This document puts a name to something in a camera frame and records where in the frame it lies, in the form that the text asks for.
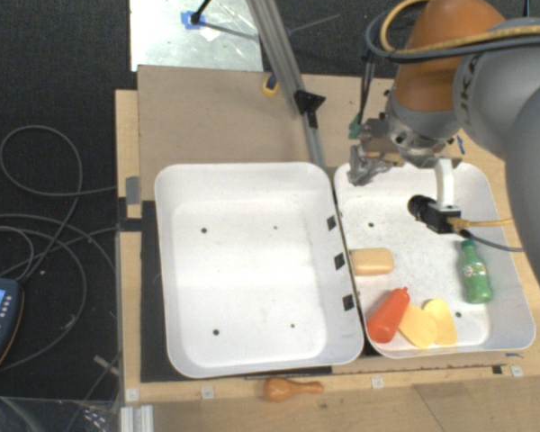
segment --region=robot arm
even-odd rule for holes
[[[540,26],[540,19],[504,21],[483,0],[431,0],[406,48],[529,25]],[[521,40],[500,49],[476,49],[463,58],[442,54],[400,66],[385,114],[362,125],[348,177],[363,185],[396,165],[384,155],[371,157],[374,138],[384,137],[402,161],[434,168],[446,143],[464,128],[481,147],[506,161],[511,210],[540,283],[540,44]]]

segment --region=wooden board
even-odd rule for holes
[[[540,431],[540,376],[325,390],[282,403],[261,398],[154,406],[155,430],[321,432]]]
[[[152,200],[155,175],[162,167],[173,163],[250,161],[250,158],[251,161],[305,159],[307,155],[300,121],[290,117],[281,96],[267,98],[260,93],[262,79],[263,76],[258,73],[144,67],[139,72],[138,93],[118,92],[116,96],[119,187],[123,187],[125,177],[135,176],[134,162],[139,162],[142,199]],[[304,76],[304,79],[310,91],[328,98],[319,110],[320,134],[328,165],[337,167],[345,163],[349,155],[351,141],[347,139],[347,125],[356,115],[359,81],[356,78],[331,76]],[[217,86],[218,92],[222,91],[223,100],[219,98],[220,107],[215,111],[209,109],[204,113],[193,102],[203,104],[203,99],[193,99],[198,95],[195,89],[203,85],[208,86],[209,95],[212,95],[214,86]],[[389,85],[388,80],[374,82],[367,116],[377,116],[383,109],[383,91]],[[240,92],[254,93],[248,93],[245,101]],[[136,98],[139,108],[132,105]],[[256,116],[258,121],[253,124],[248,119],[246,127],[244,123],[237,124],[237,111],[238,114],[244,113],[241,108],[246,108],[247,113]],[[288,122],[288,126],[293,128],[284,137],[270,130],[268,121],[278,127]],[[503,163],[462,135],[466,148],[465,161],[475,164],[486,174],[500,217],[508,216]],[[252,149],[256,149],[254,154],[250,153]],[[508,242],[518,244],[514,228],[509,226],[505,231]],[[198,401],[204,386],[213,386],[217,399],[259,401],[257,392],[260,392],[262,381],[258,379],[140,382],[140,234],[122,232],[120,251],[123,368],[127,401]],[[540,287],[524,255],[514,255],[514,259],[537,325],[537,336],[529,349],[510,355],[494,352],[410,360],[360,358],[352,364],[335,367],[335,375],[320,377],[328,392],[370,391],[372,377],[380,375],[386,386],[396,388],[477,379],[496,380],[500,374],[492,372],[494,365],[502,366],[501,376],[504,378],[511,376],[510,365],[520,365],[526,376],[540,374]]]

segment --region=red ketchup bottle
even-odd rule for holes
[[[366,322],[370,339],[379,343],[392,341],[409,303],[408,288],[396,288],[391,292]]]

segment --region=metal bracket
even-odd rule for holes
[[[436,206],[439,210],[451,210],[455,207],[454,173],[450,158],[439,158],[434,166],[436,173]]]
[[[372,376],[370,378],[373,389],[383,389],[384,388],[384,379],[381,376]]]
[[[524,371],[522,371],[522,366],[520,366],[519,364],[511,364],[510,372],[512,373],[512,376],[514,377],[524,376]]]
[[[120,410],[121,432],[154,432],[154,408],[122,407]]]
[[[360,146],[350,147],[350,171],[346,174],[348,182],[352,185],[366,185],[380,173],[386,173],[395,166],[390,161],[381,158],[368,158],[361,155]]]
[[[294,93],[294,101],[296,101],[300,114],[304,115],[306,113],[308,115],[310,127],[316,130],[318,128],[316,111],[322,105],[322,103],[326,101],[326,98],[324,96],[309,93],[304,90],[297,90],[296,93]]]

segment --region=white plastic piece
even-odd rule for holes
[[[140,407],[140,432],[154,432],[154,407],[144,405]]]
[[[407,204],[415,194],[433,197],[432,170],[412,165],[377,175],[371,184],[354,187],[347,180],[349,165],[335,174],[338,208],[348,249],[388,248],[394,270],[386,275],[357,277],[364,316],[369,319],[389,290],[408,287],[410,303],[423,307],[441,298],[453,314],[458,342],[454,346],[414,347],[396,334],[387,344],[372,342],[384,356],[405,358],[491,350],[516,351],[534,340],[536,326],[510,253],[477,244],[488,269],[494,297],[487,304],[470,304],[458,269],[461,237],[438,235],[414,221]],[[490,185],[475,166],[461,163],[454,170],[455,204],[474,220],[499,219]],[[472,228],[479,237],[507,245],[501,227]]]
[[[450,158],[439,158],[434,166],[436,173],[436,205],[439,210],[455,206],[454,169]]]
[[[100,357],[99,355],[96,355],[94,357],[94,362],[99,364],[104,369],[108,368],[108,365],[109,365],[109,363],[106,360],[104,360],[102,357]],[[118,371],[118,368],[116,368],[115,366],[113,366],[110,369],[110,373],[112,373],[114,376],[120,377],[120,371]]]
[[[212,400],[214,396],[214,386],[205,385],[204,387],[202,387],[202,400]]]
[[[134,408],[120,408],[120,431],[134,432]]]
[[[519,364],[511,364],[510,371],[512,372],[512,376],[514,377],[524,376],[524,372],[522,371],[522,366],[520,366]]]
[[[360,355],[364,333],[324,171],[176,165],[155,189],[166,345],[180,373],[256,373]]]
[[[371,379],[373,389],[383,389],[384,379],[381,376],[372,376]]]
[[[140,401],[140,389],[131,387],[126,390],[126,401]]]
[[[154,408],[122,407],[120,410],[121,432],[154,432]]]

